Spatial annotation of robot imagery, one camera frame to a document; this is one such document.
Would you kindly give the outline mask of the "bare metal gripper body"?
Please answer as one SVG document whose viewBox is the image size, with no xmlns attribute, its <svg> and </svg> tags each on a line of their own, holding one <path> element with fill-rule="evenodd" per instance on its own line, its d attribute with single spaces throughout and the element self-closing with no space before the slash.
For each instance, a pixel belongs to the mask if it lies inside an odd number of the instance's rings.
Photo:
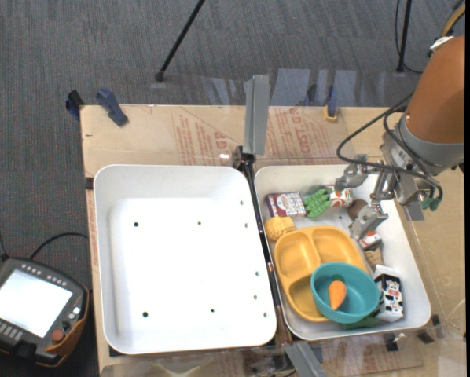
<svg viewBox="0 0 470 377">
<path fill-rule="evenodd" d="M 428 143 L 408 130 L 385 131 L 380 150 L 383 162 L 378 166 L 373 201 L 397 199 L 403 206 L 418 201 L 417 179 L 427 170 Z"/>
</svg>

